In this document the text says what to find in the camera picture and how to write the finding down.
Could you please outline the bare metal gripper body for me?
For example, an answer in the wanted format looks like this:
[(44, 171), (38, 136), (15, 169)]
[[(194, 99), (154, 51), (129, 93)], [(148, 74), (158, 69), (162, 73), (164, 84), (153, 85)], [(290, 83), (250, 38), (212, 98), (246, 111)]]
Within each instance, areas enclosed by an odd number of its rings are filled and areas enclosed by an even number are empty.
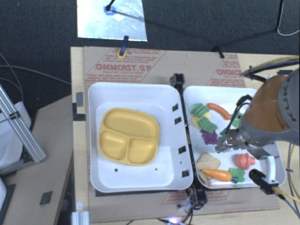
[(246, 149), (257, 160), (271, 156), (264, 150), (264, 144), (253, 140), (244, 130), (239, 128), (229, 130), (225, 139), (225, 146), (234, 150)]

